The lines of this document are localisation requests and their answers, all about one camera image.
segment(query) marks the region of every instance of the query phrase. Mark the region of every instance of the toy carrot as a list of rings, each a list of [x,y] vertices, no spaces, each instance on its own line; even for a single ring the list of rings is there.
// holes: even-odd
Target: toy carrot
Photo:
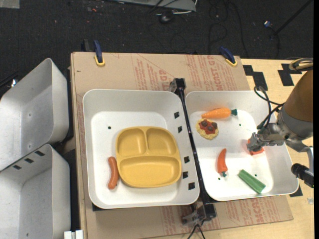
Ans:
[[[226,173],[228,168],[225,162],[226,157],[226,149],[222,149],[217,158],[217,172],[220,173],[223,177],[226,177]]]
[[[231,114],[237,115],[237,110],[230,110],[229,108],[217,108],[204,113],[201,117],[202,119],[222,119],[229,117]]]

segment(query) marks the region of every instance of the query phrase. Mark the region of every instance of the divided yellow plate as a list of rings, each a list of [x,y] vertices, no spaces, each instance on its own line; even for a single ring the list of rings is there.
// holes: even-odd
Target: divided yellow plate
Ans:
[[[162,187],[181,176],[181,161],[173,135],[161,127],[122,130],[116,139],[116,158],[122,181],[135,188]]]

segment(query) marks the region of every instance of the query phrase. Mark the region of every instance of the black fabric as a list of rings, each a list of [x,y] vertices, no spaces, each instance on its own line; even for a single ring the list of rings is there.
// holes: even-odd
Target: black fabric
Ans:
[[[84,39],[91,47],[98,40],[104,52],[217,55],[224,46],[242,58],[313,57],[313,2],[270,38],[307,1],[199,0],[197,12],[161,24],[156,14],[163,8],[109,0],[20,0],[20,9],[0,8],[0,81],[15,71],[21,79],[47,57],[65,70]],[[0,96],[9,86],[0,88]]]

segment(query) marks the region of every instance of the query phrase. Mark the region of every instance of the toy sausage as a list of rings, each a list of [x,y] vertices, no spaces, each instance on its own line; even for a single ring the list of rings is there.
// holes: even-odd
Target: toy sausage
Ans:
[[[108,163],[110,165],[111,169],[111,178],[108,183],[108,188],[109,189],[114,189],[118,183],[119,180],[119,171],[118,171],[118,166],[115,157],[109,157],[108,158]]]

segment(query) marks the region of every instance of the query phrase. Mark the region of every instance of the blue clamp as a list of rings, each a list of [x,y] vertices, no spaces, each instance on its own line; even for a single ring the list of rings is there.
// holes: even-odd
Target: blue clamp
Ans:
[[[95,62],[98,66],[104,66],[105,61],[104,61],[104,58],[102,56],[102,49],[101,49],[100,43],[97,40],[94,40],[93,43],[94,43],[94,51],[96,53],[96,55],[94,56]]]
[[[231,66],[237,65],[237,61],[235,60],[233,54],[227,48],[220,46],[219,51],[226,58],[226,62],[228,64],[230,64]]]

